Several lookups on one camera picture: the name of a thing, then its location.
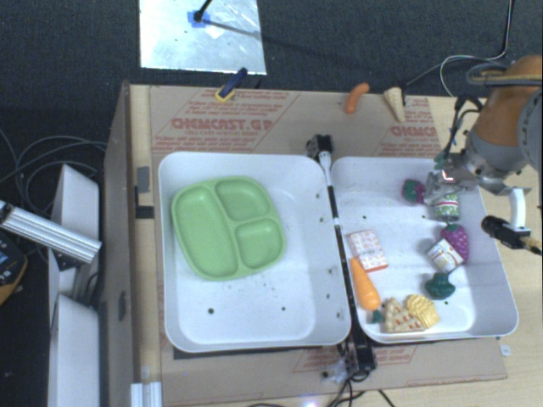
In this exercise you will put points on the green divided plate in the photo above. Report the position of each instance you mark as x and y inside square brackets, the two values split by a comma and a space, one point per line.
[227, 227]

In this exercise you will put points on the orange carrot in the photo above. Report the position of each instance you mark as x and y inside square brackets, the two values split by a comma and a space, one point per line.
[365, 286]

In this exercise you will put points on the tan waffle slice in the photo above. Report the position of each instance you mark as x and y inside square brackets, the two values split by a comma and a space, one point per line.
[396, 317]

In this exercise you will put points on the black cylinder on white bracket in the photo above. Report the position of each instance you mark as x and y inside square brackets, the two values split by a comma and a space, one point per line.
[502, 227]

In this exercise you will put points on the green and white small can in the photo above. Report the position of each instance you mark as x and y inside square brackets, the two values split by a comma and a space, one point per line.
[447, 209]

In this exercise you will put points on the orange sausage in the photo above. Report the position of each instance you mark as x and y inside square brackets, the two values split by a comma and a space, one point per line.
[355, 98]

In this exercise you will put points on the green broccoli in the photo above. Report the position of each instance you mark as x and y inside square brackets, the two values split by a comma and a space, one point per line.
[440, 286]

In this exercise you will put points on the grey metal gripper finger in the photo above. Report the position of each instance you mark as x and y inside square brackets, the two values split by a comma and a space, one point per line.
[433, 187]
[453, 192]

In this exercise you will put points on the orange and white carton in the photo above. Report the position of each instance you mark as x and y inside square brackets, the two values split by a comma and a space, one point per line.
[367, 250]

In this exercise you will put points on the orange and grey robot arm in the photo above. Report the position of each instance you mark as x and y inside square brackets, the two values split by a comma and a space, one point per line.
[505, 113]

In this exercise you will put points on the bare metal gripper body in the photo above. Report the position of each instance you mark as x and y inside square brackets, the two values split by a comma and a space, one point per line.
[463, 175]

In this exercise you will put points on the brown cardboard board red print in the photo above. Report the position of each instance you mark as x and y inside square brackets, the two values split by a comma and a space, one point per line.
[237, 117]

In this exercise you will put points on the purple grapes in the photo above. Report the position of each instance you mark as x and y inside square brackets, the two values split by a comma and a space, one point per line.
[456, 240]
[412, 190]

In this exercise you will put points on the beige ice cream cone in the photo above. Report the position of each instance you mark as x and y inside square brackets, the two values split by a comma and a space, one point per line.
[395, 103]

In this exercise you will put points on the white plastic tray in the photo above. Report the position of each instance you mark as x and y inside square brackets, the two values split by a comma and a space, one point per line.
[390, 210]
[254, 308]

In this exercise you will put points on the thin black and white rod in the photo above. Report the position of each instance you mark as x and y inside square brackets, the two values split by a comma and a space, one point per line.
[335, 210]

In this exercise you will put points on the white and orange small can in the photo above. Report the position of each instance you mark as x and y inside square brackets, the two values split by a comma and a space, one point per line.
[443, 256]

